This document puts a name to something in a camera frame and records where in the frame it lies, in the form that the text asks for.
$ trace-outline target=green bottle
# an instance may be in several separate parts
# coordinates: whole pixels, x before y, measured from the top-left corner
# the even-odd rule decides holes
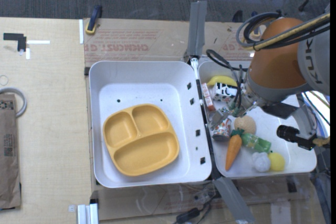
[[[256,152],[266,152],[268,153],[272,143],[261,139],[255,134],[243,133],[241,136],[243,145],[254,149]]]

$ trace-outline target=carrot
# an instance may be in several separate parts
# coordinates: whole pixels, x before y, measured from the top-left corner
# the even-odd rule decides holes
[[[240,137],[239,134],[235,134],[231,136],[229,140],[229,145],[227,147],[227,152],[226,152],[226,163],[225,163],[225,170],[228,171],[235,158],[237,157],[237,154],[241,148],[242,145],[242,138]]]

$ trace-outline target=banana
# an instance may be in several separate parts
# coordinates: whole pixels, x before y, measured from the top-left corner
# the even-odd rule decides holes
[[[237,83],[235,82],[235,80],[229,76],[214,76],[210,79],[210,81],[207,83],[208,86],[213,86],[216,83],[223,83],[226,85],[230,85],[230,86],[235,86],[237,87]]]

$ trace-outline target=crumpled white ball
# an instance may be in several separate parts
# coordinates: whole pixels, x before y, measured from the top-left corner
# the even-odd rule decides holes
[[[266,152],[254,152],[252,154],[252,162],[258,172],[267,172],[271,167],[271,161]]]

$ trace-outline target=yellow divided plate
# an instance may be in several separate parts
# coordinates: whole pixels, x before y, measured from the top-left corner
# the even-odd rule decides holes
[[[173,162],[180,151],[176,133],[156,105],[142,104],[110,115],[103,136],[117,169],[139,176]]]

